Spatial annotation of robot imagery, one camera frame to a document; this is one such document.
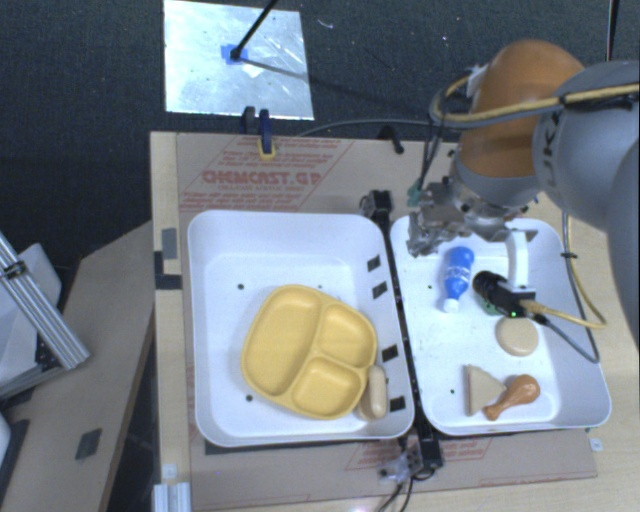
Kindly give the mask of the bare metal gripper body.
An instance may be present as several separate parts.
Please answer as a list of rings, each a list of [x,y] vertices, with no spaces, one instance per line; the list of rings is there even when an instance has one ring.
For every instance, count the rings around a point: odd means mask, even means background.
[[[496,206],[472,192],[457,179],[443,179],[429,183],[417,198],[419,224],[427,238],[431,224],[447,223],[451,240],[458,237],[480,236],[485,241],[499,241],[508,221],[521,208]]]

